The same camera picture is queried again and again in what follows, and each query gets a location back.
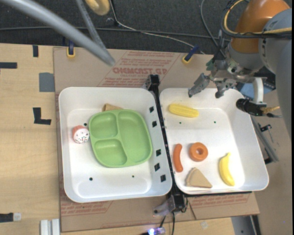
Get orange doughnut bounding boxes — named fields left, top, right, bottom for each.
left=188, top=141, right=209, bottom=163

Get brown cardboard board red print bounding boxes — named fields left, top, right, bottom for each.
left=52, top=47, right=261, bottom=233

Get black cylinder on white bracket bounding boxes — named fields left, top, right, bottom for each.
left=236, top=77, right=268, bottom=117

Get yellow banana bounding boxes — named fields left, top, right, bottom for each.
left=219, top=152, right=236, bottom=187

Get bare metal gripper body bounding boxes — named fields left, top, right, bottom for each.
left=209, top=60, right=259, bottom=87

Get black block with thin wires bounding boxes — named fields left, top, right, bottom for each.
left=171, top=194, right=187, bottom=212
left=147, top=74, right=161, bottom=92

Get white plastic tray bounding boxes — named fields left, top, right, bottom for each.
left=159, top=87, right=270, bottom=195
left=58, top=86, right=173, bottom=204

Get green divided plate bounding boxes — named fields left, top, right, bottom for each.
left=88, top=109, right=153, bottom=168

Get thin black rod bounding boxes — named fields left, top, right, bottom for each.
left=153, top=87, right=181, bottom=198

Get yellow corn cob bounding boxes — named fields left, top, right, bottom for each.
left=168, top=103, right=200, bottom=118

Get tan pizza slice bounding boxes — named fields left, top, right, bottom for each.
left=185, top=167, right=213, bottom=189

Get tan ice cream cone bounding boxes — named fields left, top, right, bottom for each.
left=101, top=103, right=123, bottom=113

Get orange sausage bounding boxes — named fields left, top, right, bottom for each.
left=172, top=143, right=184, bottom=173

